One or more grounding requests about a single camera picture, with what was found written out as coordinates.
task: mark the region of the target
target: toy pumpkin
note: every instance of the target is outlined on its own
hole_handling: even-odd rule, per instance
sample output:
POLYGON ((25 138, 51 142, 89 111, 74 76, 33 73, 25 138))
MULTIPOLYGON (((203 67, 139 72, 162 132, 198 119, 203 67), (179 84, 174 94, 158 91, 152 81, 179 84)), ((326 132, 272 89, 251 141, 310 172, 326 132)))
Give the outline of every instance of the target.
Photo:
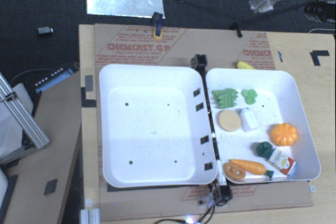
POLYGON ((298 139, 298 133, 294 126, 282 123, 273 128, 271 138, 278 146, 291 146, 298 139))

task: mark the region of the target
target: orange carrot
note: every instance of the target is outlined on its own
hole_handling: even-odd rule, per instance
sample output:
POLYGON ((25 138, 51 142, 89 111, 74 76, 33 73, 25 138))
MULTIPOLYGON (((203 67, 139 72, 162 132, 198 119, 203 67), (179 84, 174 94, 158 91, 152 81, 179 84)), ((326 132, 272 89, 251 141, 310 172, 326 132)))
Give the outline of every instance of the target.
POLYGON ((254 174, 254 175, 266 174, 269 177, 273 176, 273 171, 266 170, 265 166, 261 163, 245 161, 242 159, 231 159, 230 161, 233 164, 238 165, 241 168, 245 169, 246 171, 250 172, 251 174, 254 174))

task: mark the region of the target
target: plastic tray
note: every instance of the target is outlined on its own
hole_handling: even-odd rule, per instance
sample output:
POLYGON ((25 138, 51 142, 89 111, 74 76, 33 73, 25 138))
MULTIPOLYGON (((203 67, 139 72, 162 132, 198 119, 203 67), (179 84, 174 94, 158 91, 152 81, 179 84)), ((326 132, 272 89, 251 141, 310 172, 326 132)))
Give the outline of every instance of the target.
POLYGON ((103 174, 115 187, 208 184, 217 175, 201 76, 187 67, 100 72, 103 174))
POLYGON ((266 169, 274 170, 270 180, 267 176, 257 176, 250 173, 235 183, 258 183, 285 180, 311 180, 320 174, 320 163, 308 127, 307 119, 301 104, 299 92, 294 78, 283 71, 241 70, 241 69, 212 69, 206 76, 209 99, 211 103, 214 128, 216 133, 219 155, 222 163, 229 159, 246 159, 263 163, 266 169), (233 88, 238 91, 236 105, 230 108, 238 114, 243 108, 249 108, 260 125, 256 130, 244 132, 240 127, 235 132, 226 132, 218 125, 218 114, 221 109, 212 95, 213 90, 233 88), (256 90, 256 102, 248 105, 241 91, 256 90), (283 175, 272 167, 266 160, 256 154, 259 142, 270 141, 270 130, 278 123, 288 122, 295 126, 299 138, 292 146, 279 147, 296 162, 293 174, 283 175))

